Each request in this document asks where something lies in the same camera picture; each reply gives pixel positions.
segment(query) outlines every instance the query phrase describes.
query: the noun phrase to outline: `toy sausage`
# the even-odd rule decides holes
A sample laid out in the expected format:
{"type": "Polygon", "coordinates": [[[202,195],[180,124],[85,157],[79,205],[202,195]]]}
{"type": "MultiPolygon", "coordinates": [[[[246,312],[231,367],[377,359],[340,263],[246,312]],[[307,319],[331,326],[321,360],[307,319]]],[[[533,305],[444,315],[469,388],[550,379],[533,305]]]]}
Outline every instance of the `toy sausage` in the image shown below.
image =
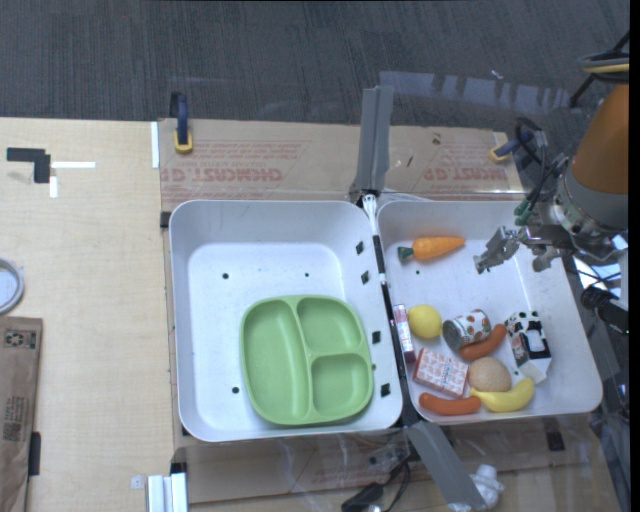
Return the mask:
{"type": "Polygon", "coordinates": [[[498,348],[498,345],[502,343],[506,335],[507,327],[504,324],[496,324],[493,329],[491,329],[491,333],[486,340],[464,345],[458,350],[458,354],[465,361],[473,361],[484,357],[498,348]]]}
{"type": "Polygon", "coordinates": [[[480,409],[482,401],[477,396],[449,400],[440,398],[431,393],[421,393],[418,398],[421,407],[433,411],[442,416],[455,416],[457,414],[471,414],[480,409]]]}

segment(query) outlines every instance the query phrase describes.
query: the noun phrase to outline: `toy can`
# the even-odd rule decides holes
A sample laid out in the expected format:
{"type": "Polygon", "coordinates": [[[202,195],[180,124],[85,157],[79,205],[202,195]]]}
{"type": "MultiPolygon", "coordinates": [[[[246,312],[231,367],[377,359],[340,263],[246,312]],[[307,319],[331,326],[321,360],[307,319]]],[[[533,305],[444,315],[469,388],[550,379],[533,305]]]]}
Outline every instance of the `toy can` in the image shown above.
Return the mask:
{"type": "Polygon", "coordinates": [[[442,324],[442,335],[451,350],[486,340],[491,333],[491,322],[481,309],[458,315],[442,324]]]}

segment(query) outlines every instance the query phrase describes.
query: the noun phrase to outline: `cardboard box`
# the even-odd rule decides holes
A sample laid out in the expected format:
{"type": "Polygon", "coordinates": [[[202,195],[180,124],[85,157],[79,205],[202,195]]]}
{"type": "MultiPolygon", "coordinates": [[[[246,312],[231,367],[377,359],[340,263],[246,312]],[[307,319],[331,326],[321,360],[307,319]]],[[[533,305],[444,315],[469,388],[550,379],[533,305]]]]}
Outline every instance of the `cardboard box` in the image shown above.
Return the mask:
{"type": "Polygon", "coordinates": [[[412,378],[419,384],[437,389],[454,398],[464,393],[469,366],[451,357],[421,348],[412,378]]]}
{"type": "MultiPolygon", "coordinates": [[[[358,166],[359,126],[192,119],[193,151],[176,153],[175,119],[158,123],[162,209],[191,199],[346,199],[358,166]]],[[[512,159],[496,164],[503,133],[392,126],[383,194],[520,199],[512,159]]]]}

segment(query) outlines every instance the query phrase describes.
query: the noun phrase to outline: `small carton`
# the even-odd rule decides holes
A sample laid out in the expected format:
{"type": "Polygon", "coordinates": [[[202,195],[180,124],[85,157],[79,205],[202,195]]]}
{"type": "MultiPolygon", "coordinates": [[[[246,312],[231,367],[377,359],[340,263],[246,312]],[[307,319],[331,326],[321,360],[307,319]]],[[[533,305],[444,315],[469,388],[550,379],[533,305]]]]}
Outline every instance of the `small carton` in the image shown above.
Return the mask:
{"type": "Polygon", "coordinates": [[[402,347],[402,354],[407,363],[413,363],[416,360],[416,353],[411,340],[411,330],[409,329],[409,321],[407,320],[407,310],[403,304],[393,306],[393,317],[396,321],[398,329],[398,338],[402,347]]]}
{"type": "Polygon", "coordinates": [[[547,378],[551,351],[536,311],[513,313],[505,322],[518,370],[539,384],[547,378]]]}
{"type": "Polygon", "coordinates": [[[454,398],[464,393],[469,366],[435,350],[421,348],[413,369],[413,380],[454,398]]]}

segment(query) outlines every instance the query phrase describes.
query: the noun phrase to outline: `toy lemon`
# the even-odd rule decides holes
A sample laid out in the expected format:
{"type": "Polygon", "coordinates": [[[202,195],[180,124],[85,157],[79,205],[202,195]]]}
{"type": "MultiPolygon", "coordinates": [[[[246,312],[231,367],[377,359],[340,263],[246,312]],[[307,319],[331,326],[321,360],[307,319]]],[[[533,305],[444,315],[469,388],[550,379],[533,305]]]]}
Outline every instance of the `toy lemon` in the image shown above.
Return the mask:
{"type": "Polygon", "coordinates": [[[407,311],[409,329],[420,338],[434,338],[442,332],[442,317],[429,304],[418,304],[407,311]]]}

